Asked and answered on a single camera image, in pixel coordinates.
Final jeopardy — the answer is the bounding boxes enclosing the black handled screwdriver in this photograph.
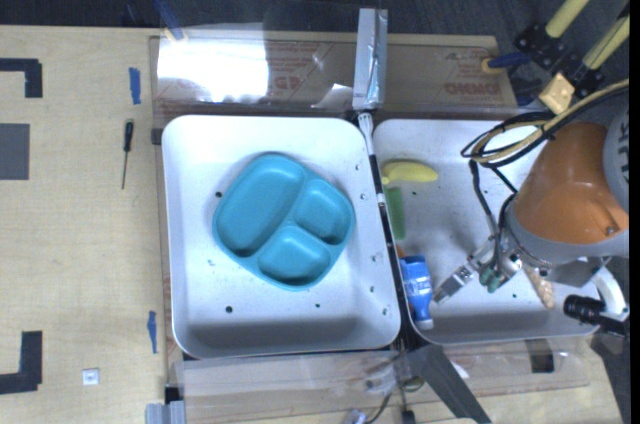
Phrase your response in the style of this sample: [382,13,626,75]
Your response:
[120,118,136,191]

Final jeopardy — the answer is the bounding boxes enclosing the green rectangular stick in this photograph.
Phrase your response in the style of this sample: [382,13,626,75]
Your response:
[386,185,408,242]

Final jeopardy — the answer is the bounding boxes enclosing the blue bottle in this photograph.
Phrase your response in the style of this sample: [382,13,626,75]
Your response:
[398,254,436,332]

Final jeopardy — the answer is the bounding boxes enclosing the yellow banana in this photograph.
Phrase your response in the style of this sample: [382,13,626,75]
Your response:
[380,158,440,186]

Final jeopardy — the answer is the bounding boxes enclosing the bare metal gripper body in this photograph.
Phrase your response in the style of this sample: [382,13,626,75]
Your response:
[467,245,525,286]

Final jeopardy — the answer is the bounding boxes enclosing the white plastic tray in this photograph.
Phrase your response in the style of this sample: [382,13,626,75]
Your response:
[371,117,603,346]
[160,113,403,360]

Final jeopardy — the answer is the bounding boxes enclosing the blue divided plate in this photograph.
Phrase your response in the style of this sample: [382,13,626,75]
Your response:
[211,152,357,293]

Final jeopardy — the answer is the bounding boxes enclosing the black cylinder on white bracket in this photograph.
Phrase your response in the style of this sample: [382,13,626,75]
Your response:
[563,261,630,339]

